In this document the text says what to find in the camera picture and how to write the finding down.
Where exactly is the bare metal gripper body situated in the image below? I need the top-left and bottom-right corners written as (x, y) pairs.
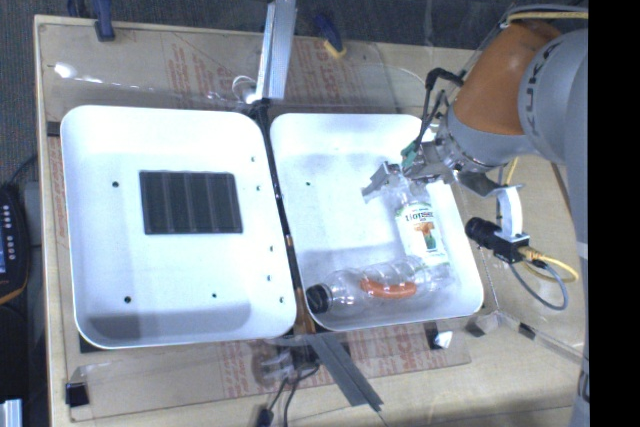
top-left (401, 139), bottom-right (471, 186)

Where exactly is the white plastic tray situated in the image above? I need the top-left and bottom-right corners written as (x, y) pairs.
top-left (268, 112), bottom-right (486, 333)
top-left (59, 104), bottom-right (299, 351)

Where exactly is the white bottle with printed label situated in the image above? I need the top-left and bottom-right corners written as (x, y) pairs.
top-left (393, 187), bottom-right (452, 269)

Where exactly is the clear plastic bottle, black cap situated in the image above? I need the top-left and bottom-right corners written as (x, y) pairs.
top-left (305, 256), bottom-right (457, 319)

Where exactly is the black ribbed rectangular pad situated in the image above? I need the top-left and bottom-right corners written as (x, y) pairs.
top-left (138, 169), bottom-right (245, 237)

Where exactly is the brown cardboard board, red print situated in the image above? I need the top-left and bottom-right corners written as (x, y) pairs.
top-left (37, 22), bottom-right (474, 422)

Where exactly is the black cylinder on white bracket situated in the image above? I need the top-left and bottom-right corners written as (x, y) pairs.
top-left (464, 183), bottom-right (532, 265)

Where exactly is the black block with thin wires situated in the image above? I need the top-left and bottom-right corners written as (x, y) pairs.
top-left (287, 345), bottom-right (322, 370)

